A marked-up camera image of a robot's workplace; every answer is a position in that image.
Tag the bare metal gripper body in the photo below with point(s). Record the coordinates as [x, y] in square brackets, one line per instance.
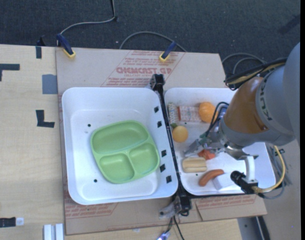
[213, 140]

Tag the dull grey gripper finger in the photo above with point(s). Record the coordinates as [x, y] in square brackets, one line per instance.
[192, 148]

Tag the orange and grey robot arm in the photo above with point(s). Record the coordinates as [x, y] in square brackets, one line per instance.
[257, 109]

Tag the orange red toy food piece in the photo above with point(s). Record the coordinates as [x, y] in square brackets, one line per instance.
[207, 155]

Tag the tan hot dog bun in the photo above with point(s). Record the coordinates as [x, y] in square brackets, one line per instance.
[194, 165]

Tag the yellow lemon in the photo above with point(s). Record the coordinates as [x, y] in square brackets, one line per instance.
[180, 134]

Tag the thin black rod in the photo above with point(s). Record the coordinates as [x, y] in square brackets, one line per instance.
[170, 139]

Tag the orange mandarin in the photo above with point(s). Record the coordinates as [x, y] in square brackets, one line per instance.
[205, 112]

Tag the orange brown sausage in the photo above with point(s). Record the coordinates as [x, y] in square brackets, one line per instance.
[210, 177]

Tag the white packet red print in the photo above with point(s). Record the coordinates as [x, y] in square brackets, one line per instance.
[190, 114]

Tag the white packet blue print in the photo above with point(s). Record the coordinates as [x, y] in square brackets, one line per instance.
[172, 112]

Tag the white rectangular block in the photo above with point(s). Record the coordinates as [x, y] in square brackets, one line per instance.
[223, 182]

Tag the white plastic tray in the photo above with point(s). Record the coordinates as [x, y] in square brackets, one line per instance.
[77, 144]
[262, 164]

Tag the green divided plate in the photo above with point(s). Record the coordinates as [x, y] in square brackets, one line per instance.
[122, 154]

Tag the brown cardboard board red print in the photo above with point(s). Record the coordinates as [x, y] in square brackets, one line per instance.
[102, 69]

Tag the black cylinder on white bracket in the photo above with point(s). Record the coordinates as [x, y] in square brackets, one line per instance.
[250, 169]

